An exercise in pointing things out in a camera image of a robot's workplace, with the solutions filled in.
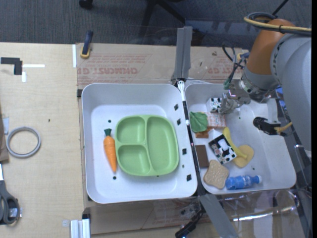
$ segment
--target blue bottle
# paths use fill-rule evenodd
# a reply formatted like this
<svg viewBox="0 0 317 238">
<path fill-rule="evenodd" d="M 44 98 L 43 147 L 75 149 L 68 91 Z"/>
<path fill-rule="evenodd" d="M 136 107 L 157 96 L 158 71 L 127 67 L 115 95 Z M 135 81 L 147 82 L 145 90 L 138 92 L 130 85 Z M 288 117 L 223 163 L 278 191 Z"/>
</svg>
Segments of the blue bottle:
<svg viewBox="0 0 317 238">
<path fill-rule="evenodd" d="M 261 176 L 238 176 L 238 177 L 228 177 L 226 179 L 225 185 L 229 190 L 242 189 L 251 187 L 254 183 L 262 182 Z"/>
</svg>

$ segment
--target wooden table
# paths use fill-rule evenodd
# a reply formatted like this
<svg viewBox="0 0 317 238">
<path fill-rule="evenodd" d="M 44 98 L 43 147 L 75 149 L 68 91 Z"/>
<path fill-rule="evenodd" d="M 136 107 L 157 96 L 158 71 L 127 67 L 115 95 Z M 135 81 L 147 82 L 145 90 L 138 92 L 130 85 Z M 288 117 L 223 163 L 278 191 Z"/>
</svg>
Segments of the wooden table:
<svg viewBox="0 0 317 238">
<path fill-rule="evenodd" d="M 22 82 L 21 75 L 13 74 L 12 65 L 0 64 L 1 113 L 3 117 L 9 117 L 9 130 L 30 126 L 40 133 L 42 140 L 34 156 L 26 159 L 10 156 L 8 162 L 3 162 L 7 190 L 18 199 L 22 218 L 14 226 L 0 225 L 0 237 L 67 238 L 69 221 L 81 220 L 84 211 L 73 45 L 1 43 L 0 57 L 20 58 L 24 65 L 44 65 L 23 68 L 27 77 L 26 82 Z M 14 136 L 11 147 L 16 152 L 27 152 L 35 144 L 33 135 L 22 132 Z M 217 237 L 210 223 L 201 226 L 196 235 Z M 93 237 L 173 237 L 179 228 Z M 251 222 L 244 223 L 243 231 L 240 231 L 244 237 L 253 232 Z M 297 232 L 293 237 L 302 237 L 301 228 L 293 228 L 292 232 Z"/>
</svg>

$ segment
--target white tray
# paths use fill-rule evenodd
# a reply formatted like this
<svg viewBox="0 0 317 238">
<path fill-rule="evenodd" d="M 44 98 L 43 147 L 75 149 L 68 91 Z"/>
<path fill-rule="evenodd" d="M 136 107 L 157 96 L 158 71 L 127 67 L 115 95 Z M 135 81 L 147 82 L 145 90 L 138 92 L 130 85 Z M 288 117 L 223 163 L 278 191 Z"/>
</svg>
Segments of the white tray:
<svg viewBox="0 0 317 238">
<path fill-rule="evenodd" d="M 197 189 L 193 154 L 179 90 L 169 84 L 88 85 L 82 92 L 86 189 L 96 203 L 117 203 L 192 196 Z M 177 136 L 179 164 L 162 176 L 114 174 L 103 149 L 104 129 L 131 115 L 159 115 L 170 120 Z"/>
<path fill-rule="evenodd" d="M 222 84 L 191 84 L 185 89 L 185 97 L 188 112 L 206 112 L 206 102 L 210 97 L 222 97 Z M 239 110 L 225 115 L 226 125 L 230 129 L 232 142 L 239 147 L 249 145 L 254 150 L 250 163 L 239 168 L 232 161 L 224 164 L 229 169 L 230 176 L 261 175 L 262 183 L 250 188 L 239 190 L 218 189 L 204 182 L 207 168 L 200 168 L 201 180 L 205 189 L 212 194 L 231 194 L 247 191 L 285 189 L 291 188 L 296 182 L 296 173 L 292 164 L 285 140 L 279 135 L 267 135 L 259 131 L 253 125 L 255 117 L 267 118 L 267 104 L 258 104 L 251 101 L 249 105 L 243 105 Z M 222 134 L 221 129 L 215 130 L 214 138 Z M 208 143 L 213 139 L 196 138 L 192 132 L 195 145 L 205 145 L 209 160 L 216 160 Z"/>
</svg>

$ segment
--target gray ring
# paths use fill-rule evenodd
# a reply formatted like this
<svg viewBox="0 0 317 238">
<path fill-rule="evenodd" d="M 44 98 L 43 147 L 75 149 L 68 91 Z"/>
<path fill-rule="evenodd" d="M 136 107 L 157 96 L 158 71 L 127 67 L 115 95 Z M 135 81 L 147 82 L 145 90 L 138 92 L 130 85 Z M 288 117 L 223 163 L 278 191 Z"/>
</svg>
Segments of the gray ring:
<svg viewBox="0 0 317 238">
<path fill-rule="evenodd" d="M 18 133 L 18 132 L 20 132 L 20 131 L 29 131 L 29 132 L 33 133 L 33 134 L 36 136 L 36 138 L 38 139 L 38 144 L 37 144 L 37 146 L 36 146 L 31 152 L 29 152 L 29 153 L 26 153 L 26 154 L 16 153 L 16 152 L 14 152 L 14 151 L 10 148 L 10 140 L 11 140 L 11 138 L 12 138 L 16 133 Z M 39 150 L 39 148 L 40 148 L 40 146 L 41 146 L 40 134 L 39 134 L 35 129 L 33 129 L 33 128 L 31 128 L 31 127 L 27 127 L 27 126 L 17 127 L 17 128 L 15 128 L 15 129 L 13 129 L 13 130 L 8 134 L 8 137 L 6 138 L 6 146 L 7 146 L 7 148 L 8 148 L 9 153 L 10 153 L 12 156 L 14 156 L 14 157 L 16 157 L 16 158 L 28 158 L 28 157 L 34 155 L 34 154 Z"/>
</svg>

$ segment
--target toy carrot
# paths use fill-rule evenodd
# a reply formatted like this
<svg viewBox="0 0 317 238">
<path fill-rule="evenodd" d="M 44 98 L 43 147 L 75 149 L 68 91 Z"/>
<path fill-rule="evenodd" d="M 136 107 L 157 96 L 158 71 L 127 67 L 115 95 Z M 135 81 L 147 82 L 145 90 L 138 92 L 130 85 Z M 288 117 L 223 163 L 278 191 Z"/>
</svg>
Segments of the toy carrot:
<svg viewBox="0 0 317 238">
<path fill-rule="evenodd" d="M 115 154 L 114 139 L 110 136 L 111 129 L 105 129 L 106 137 L 104 138 L 104 150 L 110 166 L 114 172 L 117 170 L 117 156 Z"/>
</svg>

